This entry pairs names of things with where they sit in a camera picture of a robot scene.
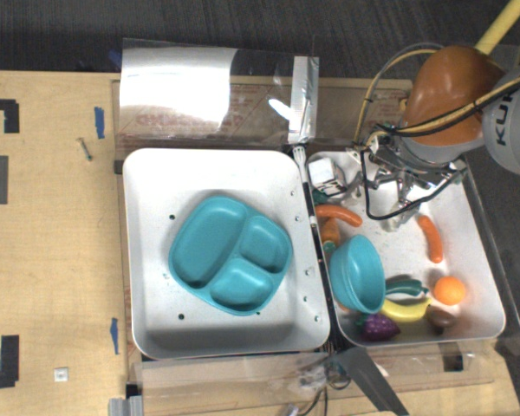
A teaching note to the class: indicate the green pea pod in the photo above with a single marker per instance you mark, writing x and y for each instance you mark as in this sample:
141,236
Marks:
405,287

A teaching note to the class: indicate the orange carrot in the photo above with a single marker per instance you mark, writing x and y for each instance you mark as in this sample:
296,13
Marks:
330,232

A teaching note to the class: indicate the teal divided plate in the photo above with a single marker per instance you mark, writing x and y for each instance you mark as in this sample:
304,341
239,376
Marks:
225,249

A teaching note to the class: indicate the teal bowl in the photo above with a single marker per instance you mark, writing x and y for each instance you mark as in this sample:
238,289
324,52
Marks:
355,275

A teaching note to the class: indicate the small screw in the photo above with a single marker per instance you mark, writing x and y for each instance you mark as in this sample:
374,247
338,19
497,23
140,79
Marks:
85,149

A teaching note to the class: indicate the white carton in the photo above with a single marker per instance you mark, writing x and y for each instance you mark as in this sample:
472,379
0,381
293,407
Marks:
325,173

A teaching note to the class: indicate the orange fruit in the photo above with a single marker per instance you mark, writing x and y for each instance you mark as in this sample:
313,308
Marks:
449,290

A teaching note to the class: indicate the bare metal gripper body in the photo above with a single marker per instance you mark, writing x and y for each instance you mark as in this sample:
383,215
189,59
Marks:
409,167

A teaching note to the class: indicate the purple grapes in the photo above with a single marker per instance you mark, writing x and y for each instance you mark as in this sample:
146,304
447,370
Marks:
379,327

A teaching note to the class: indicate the orange sausage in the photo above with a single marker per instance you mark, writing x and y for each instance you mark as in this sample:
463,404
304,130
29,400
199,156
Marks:
431,238
340,214

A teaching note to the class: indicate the white plastic tray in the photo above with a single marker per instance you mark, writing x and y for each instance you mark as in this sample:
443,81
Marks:
468,241
156,215

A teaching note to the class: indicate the dark green broccoli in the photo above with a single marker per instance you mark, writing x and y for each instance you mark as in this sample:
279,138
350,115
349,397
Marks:
320,197

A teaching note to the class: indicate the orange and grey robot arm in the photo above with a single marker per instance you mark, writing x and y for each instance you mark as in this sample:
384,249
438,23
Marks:
448,89

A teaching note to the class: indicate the yellow banana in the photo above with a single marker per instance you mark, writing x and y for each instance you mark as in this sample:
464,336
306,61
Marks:
405,312

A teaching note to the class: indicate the brown kiwi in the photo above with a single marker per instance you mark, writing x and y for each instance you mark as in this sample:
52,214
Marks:
441,319

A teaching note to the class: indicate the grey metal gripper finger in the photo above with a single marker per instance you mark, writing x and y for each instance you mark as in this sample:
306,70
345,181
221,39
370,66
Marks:
405,199

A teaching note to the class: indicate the small white square piece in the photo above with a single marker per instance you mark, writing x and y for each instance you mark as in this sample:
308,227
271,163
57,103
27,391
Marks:
61,374

